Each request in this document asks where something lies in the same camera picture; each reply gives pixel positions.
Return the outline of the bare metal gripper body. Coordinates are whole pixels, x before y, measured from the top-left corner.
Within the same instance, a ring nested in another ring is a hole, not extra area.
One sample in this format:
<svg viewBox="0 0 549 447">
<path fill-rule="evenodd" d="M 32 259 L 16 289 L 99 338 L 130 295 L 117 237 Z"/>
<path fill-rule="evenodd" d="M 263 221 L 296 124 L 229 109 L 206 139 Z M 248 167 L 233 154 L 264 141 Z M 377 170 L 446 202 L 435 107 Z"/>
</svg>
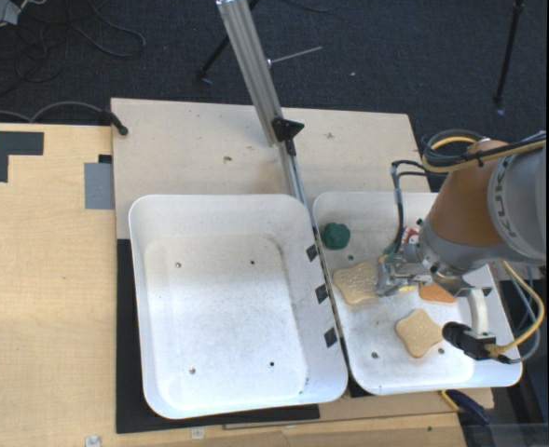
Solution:
<svg viewBox="0 0 549 447">
<path fill-rule="evenodd" d="M 404 244 L 398 250 L 387 249 L 378 259 L 380 265 L 385 265 L 391 274 L 391 295 L 413 283 L 429 281 L 432 274 L 446 267 L 434 251 L 422 244 Z"/>
</svg>

